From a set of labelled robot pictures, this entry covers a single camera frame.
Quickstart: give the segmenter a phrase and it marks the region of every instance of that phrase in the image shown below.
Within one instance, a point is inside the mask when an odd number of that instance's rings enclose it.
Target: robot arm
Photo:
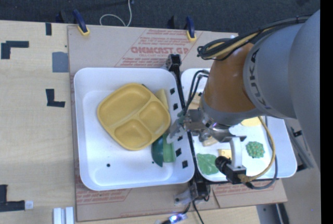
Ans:
[[[198,52],[215,61],[200,107],[186,114],[185,130],[226,142],[233,136],[228,128],[246,118],[296,118],[320,169],[320,10],[211,42]]]

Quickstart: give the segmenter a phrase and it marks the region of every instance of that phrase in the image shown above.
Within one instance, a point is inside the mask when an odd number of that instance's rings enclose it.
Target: wooden table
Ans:
[[[74,165],[68,72],[54,73],[52,53],[68,52],[67,25],[0,21],[0,42],[29,41],[12,47],[0,59],[0,185],[7,200],[33,201],[33,209],[0,213],[0,223],[52,223],[53,208],[74,207]],[[55,90],[48,107],[46,89]],[[200,212],[205,223],[260,223],[255,206]],[[154,223],[170,215],[93,221],[89,223]],[[199,223],[195,212],[184,223]]]

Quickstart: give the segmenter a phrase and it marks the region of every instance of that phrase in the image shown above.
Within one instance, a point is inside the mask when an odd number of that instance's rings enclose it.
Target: green object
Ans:
[[[246,150],[248,151],[249,156],[254,159],[264,157],[264,145],[259,142],[248,142],[246,145]]]
[[[175,162],[176,156],[173,147],[173,143],[167,143],[168,134],[163,134],[163,161]]]
[[[215,166],[216,156],[212,154],[197,154],[197,162],[201,172],[205,175],[218,173],[219,170]]]
[[[151,156],[157,165],[163,167],[163,136],[151,144]]]

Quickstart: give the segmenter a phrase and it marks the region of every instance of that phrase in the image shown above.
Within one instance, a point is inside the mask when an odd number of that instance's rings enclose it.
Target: white tray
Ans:
[[[160,167],[152,160],[151,146],[139,151],[126,150],[99,123],[96,113],[99,103],[127,83],[144,84],[153,93],[163,88],[169,104],[171,123],[177,119],[181,103],[175,78],[167,70],[79,70],[74,77],[74,92],[82,182],[96,191],[188,182],[193,177],[195,168],[186,133],[182,140],[174,142],[176,161],[163,163],[163,167]]]
[[[184,98],[187,100],[189,88],[191,86],[191,82],[194,74],[201,69],[188,69],[184,71],[181,75],[182,88],[184,93]],[[202,92],[207,82],[207,78],[203,77],[200,80],[197,92]],[[291,177],[295,174],[297,169],[297,161],[292,149],[292,145],[288,136],[288,132],[286,129],[286,125],[284,120],[268,117],[267,118],[267,126],[274,138],[275,148],[276,148],[276,156],[278,161],[278,178],[287,178]],[[255,127],[244,127],[241,124],[238,124],[230,129],[230,132],[234,135],[246,135],[247,138],[241,143],[242,145],[242,163],[243,166],[247,168],[247,175],[253,176],[262,172],[267,165],[270,163],[272,151],[269,146],[266,131],[262,126]],[[218,154],[218,149],[230,149],[229,143],[216,143],[209,147],[204,147],[202,143],[199,141],[198,136],[193,136],[194,141],[194,149],[195,153],[198,154]],[[249,141],[257,141],[264,145],[264,157],[259,159],[253,159],[250,157],[246,150],[246,144]],[[212,175],[205,175],[201,171],[202,176],[210,181],[218,182],[218,181],[226,181],[226,177],[224,174],[218,172]],[[275,174],[275,165],[273,165],[267,173],[261,176],[259,179],[271,179]]]

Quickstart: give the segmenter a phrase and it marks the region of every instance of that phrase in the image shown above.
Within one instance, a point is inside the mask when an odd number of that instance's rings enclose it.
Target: metal bracket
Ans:
[[[53,208],[53,224],[74,224],[73,207]]]
[[[169,134],[166,137],[167,143],[172,143],[178,139],[179,136],[184,134],[185,130],[182,125],[178,122],[178,119],[169,128]]]
[[[174,195],[173,200],[175,205],[187,205],[191,203],[195,198],[198,197],[197,185],[193,182],[185,192]]]

